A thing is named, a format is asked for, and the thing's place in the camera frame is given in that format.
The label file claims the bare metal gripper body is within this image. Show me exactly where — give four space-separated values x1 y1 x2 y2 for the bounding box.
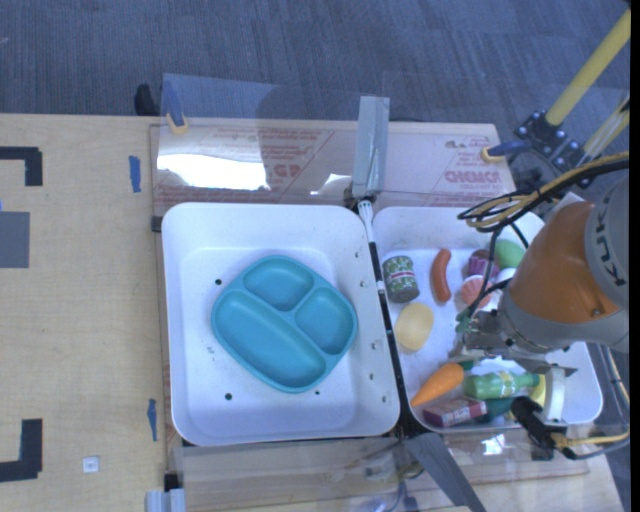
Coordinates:
461 309 552 374

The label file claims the orange carrot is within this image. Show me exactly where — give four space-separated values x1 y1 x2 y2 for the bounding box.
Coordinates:
409 360 474 409

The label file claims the pink ridged toy food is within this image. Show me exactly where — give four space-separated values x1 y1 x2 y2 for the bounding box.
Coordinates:
459 274 497 309

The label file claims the green bottle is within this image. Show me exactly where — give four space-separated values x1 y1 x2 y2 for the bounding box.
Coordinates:
462 370 541 401

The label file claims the yellow oval toy food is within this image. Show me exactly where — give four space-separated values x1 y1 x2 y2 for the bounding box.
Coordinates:
393 301 435 352

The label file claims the red carton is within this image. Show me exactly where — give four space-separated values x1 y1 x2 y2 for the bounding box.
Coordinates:
422 398 489 429

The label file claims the dark green toy vegetable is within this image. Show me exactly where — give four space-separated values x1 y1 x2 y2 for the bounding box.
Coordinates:
479 397 516 422

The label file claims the purple toy food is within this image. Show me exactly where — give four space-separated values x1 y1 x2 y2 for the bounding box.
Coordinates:
467 249 501 281

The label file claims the orange red sausage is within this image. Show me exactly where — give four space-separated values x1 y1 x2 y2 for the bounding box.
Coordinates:
430 248 454 304

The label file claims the green oval toy fruit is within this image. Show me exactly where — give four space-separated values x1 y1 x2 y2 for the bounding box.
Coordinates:
492 238 527 270

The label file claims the green patterned can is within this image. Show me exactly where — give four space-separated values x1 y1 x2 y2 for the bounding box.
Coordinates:
381 255 421 304

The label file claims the white plastic tray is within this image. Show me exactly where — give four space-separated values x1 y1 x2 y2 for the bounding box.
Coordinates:
372 205 604 434
160 201 402 447

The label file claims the blue divided plate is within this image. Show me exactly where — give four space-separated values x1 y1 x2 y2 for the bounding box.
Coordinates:
210 254 359 395

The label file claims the black cylinder on white bracket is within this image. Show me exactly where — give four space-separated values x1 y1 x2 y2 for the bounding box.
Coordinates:
509 368 569 459

